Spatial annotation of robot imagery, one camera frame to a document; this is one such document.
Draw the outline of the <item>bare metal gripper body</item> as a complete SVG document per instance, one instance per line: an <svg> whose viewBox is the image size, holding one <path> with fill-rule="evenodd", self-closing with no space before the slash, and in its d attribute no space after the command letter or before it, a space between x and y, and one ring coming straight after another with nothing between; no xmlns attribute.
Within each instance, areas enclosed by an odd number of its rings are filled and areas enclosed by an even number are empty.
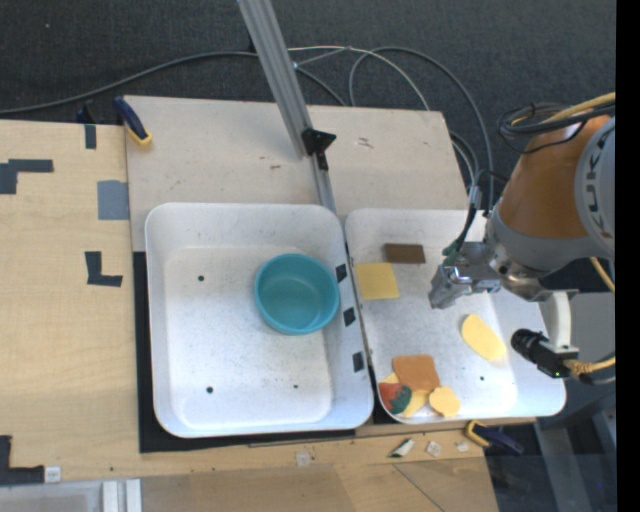
<svg viewBox="0 0 640 512"><path fill-rule="evenodd" d="M465 242L451 261L451 278L472 279L473 294L506 290L527 301L542 301L544 275L512 258L500 243Z"/></svg>

